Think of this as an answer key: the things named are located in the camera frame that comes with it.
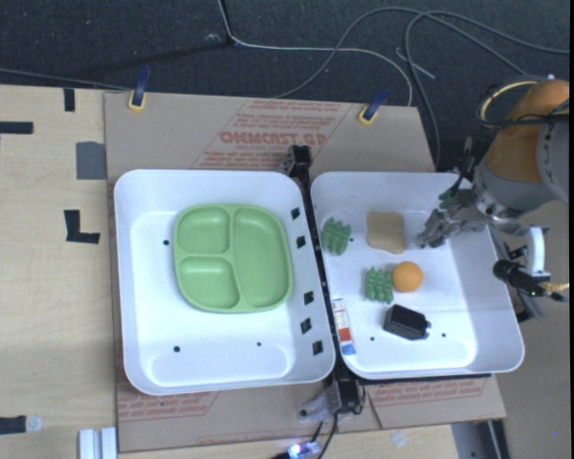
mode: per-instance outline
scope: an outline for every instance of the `blue and yellow clamp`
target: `blue and yellow clamp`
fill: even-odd
[[[146,86],[151,74],[151,65],[144,64],[138,73],[136,88],[130,92],[127,107],[134,112],[141,112],[146,104]]]
[[[374,100],[372,100],[372,103],[362,109],[362,112],[360,112],[360,115],[357,117],[357,122],[362,126],[369,126],[372,122],[374,122],[376,117],[379,115],[379,107],[385,104],[388,97],[389,89],[385,88],[376,96]]]

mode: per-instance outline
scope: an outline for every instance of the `cardboard box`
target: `cardboard box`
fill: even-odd
[[[148,94],[143,111],[134,112],[127,100],[127,93],[104,94],[120,451],[309,437],[317,424],[300,423],[298,408],[322,392],[322,382],[168,397],[144,395],[128,382],[113,188],[138,168],[280,170],[291,144],[311,146],[313,178],[325,171],[433,171],[417,110],[383,106],[363,126],[363,104]],[[365,388],[363,413],[341,420],[339,433],[505,416],[493,376]]]

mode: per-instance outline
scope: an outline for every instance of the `green connector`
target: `green connector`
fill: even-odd
[[[321,245],[336,255],[342,255],[346,250],[350,235],[349,225],[343,225],[342,221],[337,222],[333,217],[329,218],[323,225]]]
[[[365,275],[365,296],[374,301],[387,304],[393,302],[393,277],[391,271],[377,271],[370,269]]]

